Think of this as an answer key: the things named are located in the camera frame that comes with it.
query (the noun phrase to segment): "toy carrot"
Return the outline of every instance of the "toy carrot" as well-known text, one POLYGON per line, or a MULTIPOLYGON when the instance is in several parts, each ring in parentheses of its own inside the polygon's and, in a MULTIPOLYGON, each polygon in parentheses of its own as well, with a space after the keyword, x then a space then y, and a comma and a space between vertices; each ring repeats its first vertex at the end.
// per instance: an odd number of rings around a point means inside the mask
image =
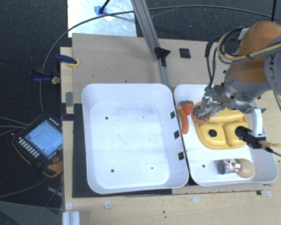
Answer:
POLYGON ((182 122, 182 134, 187 134, 188 128, 189 128, 187 115, 182 108, 178 108, 178 114, 179 114, 179 116, 181 118, 181 122, 182 122))
POLYGON ((192 101, 182 101, 180 102, 181 108, 184 110, 184 112, 186 113, 186 115, 190 115, 192 112, 192 109, 194 107, 194 104, 192 101))

